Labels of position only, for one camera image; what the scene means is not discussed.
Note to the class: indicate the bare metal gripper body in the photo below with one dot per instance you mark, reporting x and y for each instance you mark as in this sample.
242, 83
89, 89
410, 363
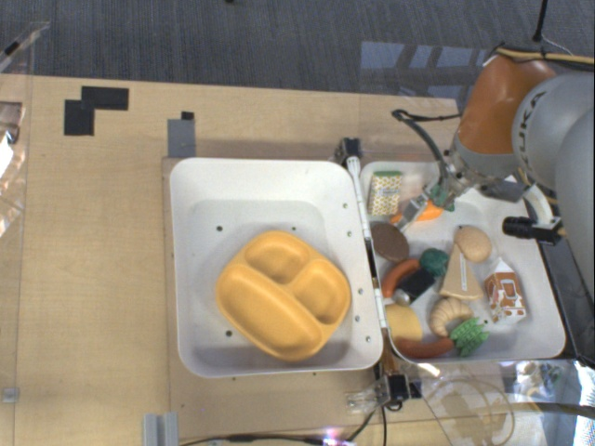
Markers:
450, 181

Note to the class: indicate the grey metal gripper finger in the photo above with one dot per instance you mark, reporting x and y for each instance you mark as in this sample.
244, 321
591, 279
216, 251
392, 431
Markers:
413, 212

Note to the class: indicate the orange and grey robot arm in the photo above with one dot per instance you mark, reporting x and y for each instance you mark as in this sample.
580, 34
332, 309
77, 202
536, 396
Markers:
548, 119

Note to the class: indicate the orange carrot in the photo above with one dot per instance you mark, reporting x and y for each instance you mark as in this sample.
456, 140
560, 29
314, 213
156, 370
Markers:
432, 213

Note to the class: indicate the yellow patterned carton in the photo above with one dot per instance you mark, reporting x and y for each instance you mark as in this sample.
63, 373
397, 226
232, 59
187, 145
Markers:
385, 195

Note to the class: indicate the brown biscuit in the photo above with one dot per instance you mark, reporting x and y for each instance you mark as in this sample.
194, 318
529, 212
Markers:
389, 242

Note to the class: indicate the green broccoli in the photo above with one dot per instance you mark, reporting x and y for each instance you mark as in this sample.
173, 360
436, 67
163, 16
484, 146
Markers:
434, 260

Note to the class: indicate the red sausage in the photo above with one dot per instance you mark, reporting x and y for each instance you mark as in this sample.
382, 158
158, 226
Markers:
395, 277
423, 347

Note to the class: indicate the black bottle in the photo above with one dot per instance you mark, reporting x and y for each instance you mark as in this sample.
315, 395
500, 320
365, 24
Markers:
416, 282

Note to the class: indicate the tan pizza slice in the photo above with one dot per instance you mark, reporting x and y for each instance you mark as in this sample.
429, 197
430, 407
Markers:
460, 281

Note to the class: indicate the beige croissant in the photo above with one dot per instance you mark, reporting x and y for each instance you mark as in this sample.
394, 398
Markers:
448, 311

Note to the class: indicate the yellow cheese block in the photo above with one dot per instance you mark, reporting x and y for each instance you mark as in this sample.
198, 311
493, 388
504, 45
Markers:
402, 322

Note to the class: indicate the brown and white milk carton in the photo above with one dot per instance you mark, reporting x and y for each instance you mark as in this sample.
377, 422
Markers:
504, 295

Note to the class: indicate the yellow divided plate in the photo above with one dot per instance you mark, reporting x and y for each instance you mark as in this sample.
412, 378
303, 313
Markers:
279, 305

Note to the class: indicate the white plastic tray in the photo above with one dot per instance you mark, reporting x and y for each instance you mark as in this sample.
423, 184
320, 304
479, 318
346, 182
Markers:
525, 342
204, 258

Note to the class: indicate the black cylinder on white bracket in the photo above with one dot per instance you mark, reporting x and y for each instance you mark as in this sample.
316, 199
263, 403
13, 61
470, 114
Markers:
525, 227

